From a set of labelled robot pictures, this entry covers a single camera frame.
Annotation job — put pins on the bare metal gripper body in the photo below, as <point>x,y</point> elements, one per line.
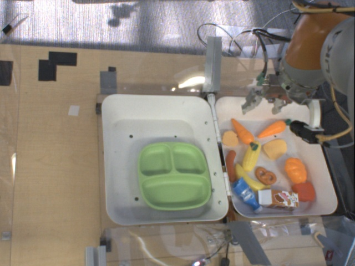
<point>274,87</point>

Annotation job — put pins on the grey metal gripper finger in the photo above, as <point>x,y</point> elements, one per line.
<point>278,105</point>
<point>251,102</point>

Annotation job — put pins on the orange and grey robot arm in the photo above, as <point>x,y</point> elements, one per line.
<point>305,46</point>

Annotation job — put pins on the orange carrot with green top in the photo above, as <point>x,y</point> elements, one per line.
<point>273,129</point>

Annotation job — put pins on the round orange biscuit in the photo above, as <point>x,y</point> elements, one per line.
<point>230,139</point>

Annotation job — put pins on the yellow corn cob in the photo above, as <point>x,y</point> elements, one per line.
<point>251,156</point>

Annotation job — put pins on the white plastic tray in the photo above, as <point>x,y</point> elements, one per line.
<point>122,148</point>
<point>313,154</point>

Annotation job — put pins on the orange-red sausage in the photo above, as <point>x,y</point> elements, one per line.
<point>230,163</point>

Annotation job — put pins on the orange croissant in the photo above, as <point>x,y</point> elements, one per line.
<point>296,170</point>

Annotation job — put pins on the brown pretzel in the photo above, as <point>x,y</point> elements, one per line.
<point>264,176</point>

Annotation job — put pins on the yellow banana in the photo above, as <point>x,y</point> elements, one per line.
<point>253,184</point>

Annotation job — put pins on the red-orange tomato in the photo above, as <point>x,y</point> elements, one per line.
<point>304,192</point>

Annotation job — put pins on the blue bottle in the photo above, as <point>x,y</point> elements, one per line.
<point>245,194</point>

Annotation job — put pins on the white and orange carton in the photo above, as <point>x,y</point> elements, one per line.
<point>280,199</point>

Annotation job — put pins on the green divided plate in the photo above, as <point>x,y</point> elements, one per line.
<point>174,188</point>

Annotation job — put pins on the pale wood board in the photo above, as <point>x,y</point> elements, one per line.
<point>177,233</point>

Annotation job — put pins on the black cylinder on white bracket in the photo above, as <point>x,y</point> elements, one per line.
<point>306,132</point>

